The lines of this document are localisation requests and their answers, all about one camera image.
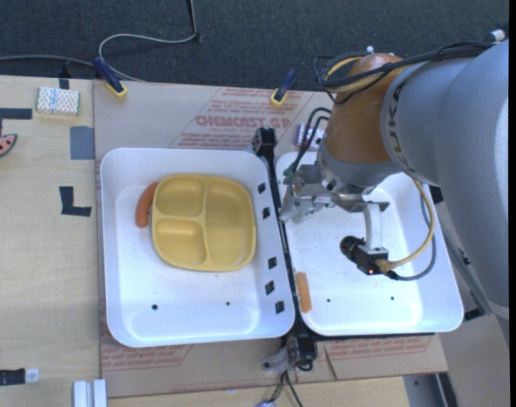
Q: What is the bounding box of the black cylinder on white bracket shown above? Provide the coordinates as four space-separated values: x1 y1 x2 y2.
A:
339 201 391 276

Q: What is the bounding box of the brown cardboard board red print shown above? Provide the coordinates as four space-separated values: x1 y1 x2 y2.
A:
92 78 451 399

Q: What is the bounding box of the yellow divided plate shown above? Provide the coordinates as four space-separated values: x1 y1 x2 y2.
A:
150 173 258 273

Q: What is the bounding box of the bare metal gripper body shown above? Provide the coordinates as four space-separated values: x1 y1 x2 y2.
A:
290 163 374 214

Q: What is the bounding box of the white plastic tray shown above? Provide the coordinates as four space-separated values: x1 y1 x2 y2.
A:
98 147 296 348
274 150 465 337

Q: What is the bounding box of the white and pink packet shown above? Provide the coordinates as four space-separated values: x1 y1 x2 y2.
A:
293 122 328 151

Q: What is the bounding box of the thin black rod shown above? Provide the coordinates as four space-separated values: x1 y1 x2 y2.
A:
261 153 305 339

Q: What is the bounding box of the black block with thin wires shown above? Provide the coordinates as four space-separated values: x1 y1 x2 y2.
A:
283 334 319 371
250 126 278 159

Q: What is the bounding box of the orange sausage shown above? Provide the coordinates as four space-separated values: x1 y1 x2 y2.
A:
134 181 160 229

